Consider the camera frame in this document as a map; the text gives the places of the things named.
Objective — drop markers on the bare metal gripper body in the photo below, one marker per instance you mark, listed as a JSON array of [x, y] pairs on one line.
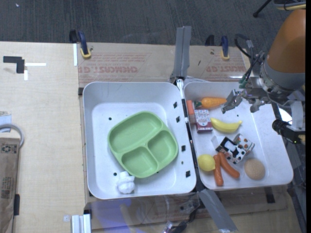
[[266, 93]]

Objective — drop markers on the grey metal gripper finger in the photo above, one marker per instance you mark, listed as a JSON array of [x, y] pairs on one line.
[[232, 102], [256, 105]]

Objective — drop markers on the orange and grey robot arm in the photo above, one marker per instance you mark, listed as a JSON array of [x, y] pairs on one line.
[[289, 45]]

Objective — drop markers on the orange carrot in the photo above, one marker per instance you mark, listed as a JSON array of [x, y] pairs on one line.
[[213, 102]]

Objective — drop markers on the yellow banana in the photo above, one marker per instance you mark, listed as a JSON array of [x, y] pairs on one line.
[[224, 127]]

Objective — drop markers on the white plastic tray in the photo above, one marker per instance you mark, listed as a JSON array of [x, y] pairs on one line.
[[102, 139], [267, 135]]

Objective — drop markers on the red and white carton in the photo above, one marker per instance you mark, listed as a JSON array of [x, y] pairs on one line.
[[203, 121]]

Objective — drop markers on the orange stick block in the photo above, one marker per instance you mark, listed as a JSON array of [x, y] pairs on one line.
[[190, 110]]

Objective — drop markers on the black and white carton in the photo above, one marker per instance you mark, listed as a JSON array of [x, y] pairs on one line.
[[230, 150]]

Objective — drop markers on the tan bread bun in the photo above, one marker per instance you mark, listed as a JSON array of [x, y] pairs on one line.
[[254, 169]]

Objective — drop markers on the orange sausage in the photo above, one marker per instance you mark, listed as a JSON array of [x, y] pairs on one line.
[[229, 167], [218, 175]]

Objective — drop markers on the yellow lemon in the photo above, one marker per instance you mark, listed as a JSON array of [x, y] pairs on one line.
[[206, 162]]

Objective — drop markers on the brown cardboard board, red print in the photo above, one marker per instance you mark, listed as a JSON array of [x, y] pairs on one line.
[[155, 64]]

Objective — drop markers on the green divided plate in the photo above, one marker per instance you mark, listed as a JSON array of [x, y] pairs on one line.
[[136, 132]]

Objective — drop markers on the white lumpy toy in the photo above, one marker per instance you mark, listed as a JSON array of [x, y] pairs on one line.
[[126, 184]]

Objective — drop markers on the brown paper bag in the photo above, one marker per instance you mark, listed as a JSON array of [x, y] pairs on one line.
[[7, 178]]

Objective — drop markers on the black cylinder on white bracket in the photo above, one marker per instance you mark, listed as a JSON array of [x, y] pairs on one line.
[[286, 130]]

